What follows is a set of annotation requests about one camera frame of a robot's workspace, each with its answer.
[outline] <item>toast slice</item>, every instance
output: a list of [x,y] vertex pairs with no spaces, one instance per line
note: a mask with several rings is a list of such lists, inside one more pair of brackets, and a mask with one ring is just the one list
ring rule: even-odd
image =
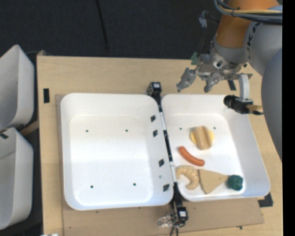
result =
[[228,175],[203,169],[198,170],[198,173],[200,177],[201,188],[206,194],[212,192],[219,185],[226,182],[229,177]]

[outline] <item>wooden table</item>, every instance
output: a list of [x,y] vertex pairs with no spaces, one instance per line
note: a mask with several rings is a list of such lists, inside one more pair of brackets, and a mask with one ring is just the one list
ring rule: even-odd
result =
[[[176,93],[176,83],[189,60],[37,57],[38,121],[41,154],[43,231],[74,235],[168,235],[156,219],[169,206],[75,211],[63,200],[57,134],[56,95],[71,92],[145,93],[150,82],[160,82],[162,95]],[[261,77],[250,67],[250,96],[261,105]],[[181,93],[204,93],[199,78]],[[226,81],[210,94],[237,94]],[[276,153],[264,116],[250,116],[271,182],[274,205],[259,208],[257,198],[185,202],[190,219],[179,230],[184,236],[278,236],[283,235],[282,163]]]

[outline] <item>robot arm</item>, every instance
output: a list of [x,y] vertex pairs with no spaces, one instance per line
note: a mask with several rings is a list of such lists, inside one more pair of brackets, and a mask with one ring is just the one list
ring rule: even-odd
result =
[[276,0],[215,0],[223,14],[211,42],[209,54],[199,54],[196,68],[187,68],[177,84],[178,91],[190,86],[199,76],[208,92],[219,81],[239,80],[240,97],[225,99],[228,106],[243,106],[241,113],[251,113],[248,106],[251,74],[240,73],[249,63],[262,79],[262,105],[265,120],[276,150],[282,160],[282,15]]

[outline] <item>green broccoli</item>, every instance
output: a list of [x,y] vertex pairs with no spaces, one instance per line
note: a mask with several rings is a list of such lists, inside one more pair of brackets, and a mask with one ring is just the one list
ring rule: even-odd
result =
[[239,191],[242,189],[243,178],[238,175],[231,175],[227,179],[227,185],[229,188]]

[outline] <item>red sausage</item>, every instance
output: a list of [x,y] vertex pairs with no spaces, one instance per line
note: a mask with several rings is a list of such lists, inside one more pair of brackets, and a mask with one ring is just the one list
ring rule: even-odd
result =
[[197,157],[194,157],[191,155],[184,146],[180,146],[178,148],[179,153],[181,156],[186,159],[189,163],[192,163],[194,165],[203,166],[205,164],[205,161],[202,159],[199,159]]

